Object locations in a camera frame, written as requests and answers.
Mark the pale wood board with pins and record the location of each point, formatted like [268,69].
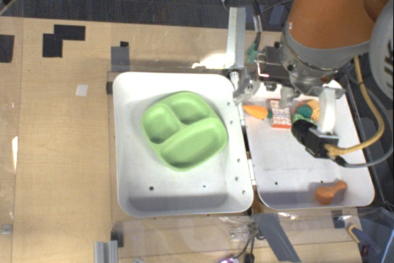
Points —
[172,49]

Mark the green divided plate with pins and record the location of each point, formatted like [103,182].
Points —
[184,132]

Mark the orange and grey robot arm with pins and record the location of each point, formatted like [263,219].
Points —
[326,18]

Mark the brown chicken drumstick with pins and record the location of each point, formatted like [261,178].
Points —
[326,194]

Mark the white plastic tray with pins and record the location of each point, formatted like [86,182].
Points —
[286,163]
[172,194]

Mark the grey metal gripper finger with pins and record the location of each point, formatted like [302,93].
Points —
[247,87]
[287,97]

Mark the yellow and green toy corn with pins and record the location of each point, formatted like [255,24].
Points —
[306,111]

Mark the orange carrot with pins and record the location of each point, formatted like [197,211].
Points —
[255,111]

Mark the black cylinder on white bracket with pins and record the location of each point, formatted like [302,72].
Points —
[317,140]

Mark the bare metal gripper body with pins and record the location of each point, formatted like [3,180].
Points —
[277,66]

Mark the orange and white carton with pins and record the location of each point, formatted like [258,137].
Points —
[280,117]

